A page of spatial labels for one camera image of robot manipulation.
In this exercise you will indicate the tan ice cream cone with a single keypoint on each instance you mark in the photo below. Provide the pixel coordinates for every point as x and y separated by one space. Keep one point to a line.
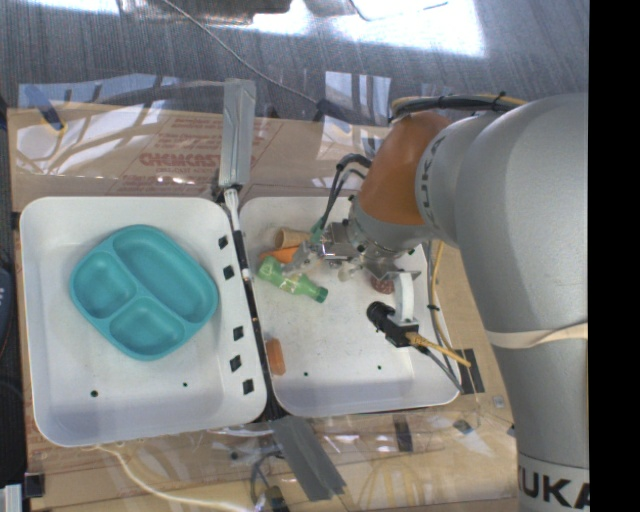
290 237

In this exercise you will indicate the blue divided plate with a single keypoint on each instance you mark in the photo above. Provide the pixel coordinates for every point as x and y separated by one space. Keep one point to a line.
150 280

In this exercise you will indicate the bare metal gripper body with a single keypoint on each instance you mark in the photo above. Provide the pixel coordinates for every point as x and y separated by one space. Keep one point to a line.
345 240

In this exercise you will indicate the orange carrot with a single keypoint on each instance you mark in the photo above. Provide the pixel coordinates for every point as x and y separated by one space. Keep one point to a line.
282 254

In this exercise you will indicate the green plastic bottle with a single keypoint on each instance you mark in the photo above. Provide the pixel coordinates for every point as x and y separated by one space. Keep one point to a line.
295 286

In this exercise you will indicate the black cylinder on white bracket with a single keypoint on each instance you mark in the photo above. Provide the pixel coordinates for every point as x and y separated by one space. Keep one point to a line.
387 320

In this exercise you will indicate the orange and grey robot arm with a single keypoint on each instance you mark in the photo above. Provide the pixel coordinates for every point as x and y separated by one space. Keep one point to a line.
520 235

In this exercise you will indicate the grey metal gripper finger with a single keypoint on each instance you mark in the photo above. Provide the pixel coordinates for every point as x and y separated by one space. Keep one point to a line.
324 250
301 256

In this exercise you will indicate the red-brown round biscuit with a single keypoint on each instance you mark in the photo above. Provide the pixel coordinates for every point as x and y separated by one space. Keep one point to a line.
382 286

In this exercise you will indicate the white plastic tray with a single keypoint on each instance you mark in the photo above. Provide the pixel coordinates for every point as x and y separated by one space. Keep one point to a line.
340 350
150 400

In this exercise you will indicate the orange sausage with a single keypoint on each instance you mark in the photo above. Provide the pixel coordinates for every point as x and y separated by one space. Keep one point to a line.
276 357

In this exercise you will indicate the brown cardboard board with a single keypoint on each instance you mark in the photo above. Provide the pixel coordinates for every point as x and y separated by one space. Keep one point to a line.
165 150

